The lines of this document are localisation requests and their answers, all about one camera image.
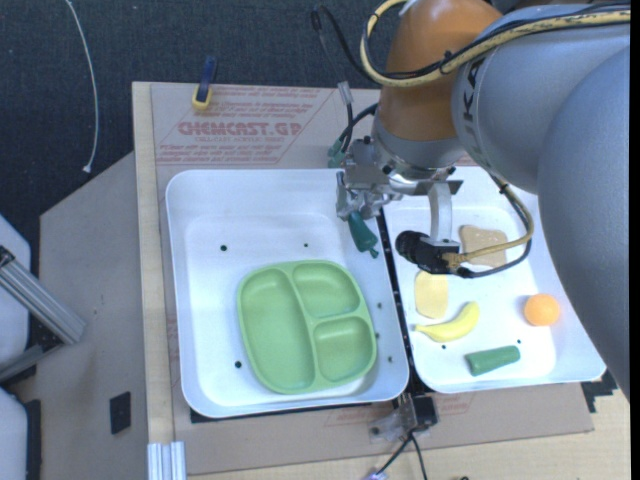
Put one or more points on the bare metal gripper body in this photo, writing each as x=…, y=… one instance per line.
x=367, y=170

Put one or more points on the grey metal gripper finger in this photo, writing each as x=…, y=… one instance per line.
x=372, y=207
x=344, y=205

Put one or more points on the dark green toy pepper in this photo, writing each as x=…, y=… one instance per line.
x=362, y=235

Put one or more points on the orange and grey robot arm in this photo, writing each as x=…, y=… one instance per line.
x=525, y=118

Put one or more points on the pale yellow toy cheese slice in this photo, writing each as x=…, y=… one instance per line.
x=431, y=295

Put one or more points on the tan toy bread slice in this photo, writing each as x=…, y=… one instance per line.
x=480, y=240

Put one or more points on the brown cardboard board red print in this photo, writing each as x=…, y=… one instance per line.
x=250, y=118

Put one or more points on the white plastic tray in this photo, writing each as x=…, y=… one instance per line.
x=500, y=300
x=210, y=208

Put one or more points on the green divided plate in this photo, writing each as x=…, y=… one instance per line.
x=270, y=328

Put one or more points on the yellow banana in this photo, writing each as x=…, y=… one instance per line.
x=452, y=329

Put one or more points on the green toy cucumber piece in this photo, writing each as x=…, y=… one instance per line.
x=492, y=360

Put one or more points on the orange ball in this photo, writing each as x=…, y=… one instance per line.
x=541, y=310

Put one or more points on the black block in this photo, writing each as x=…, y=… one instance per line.
x=426, y=411

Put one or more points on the black cylinder on white bracket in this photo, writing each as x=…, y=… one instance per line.
x=425, y=255

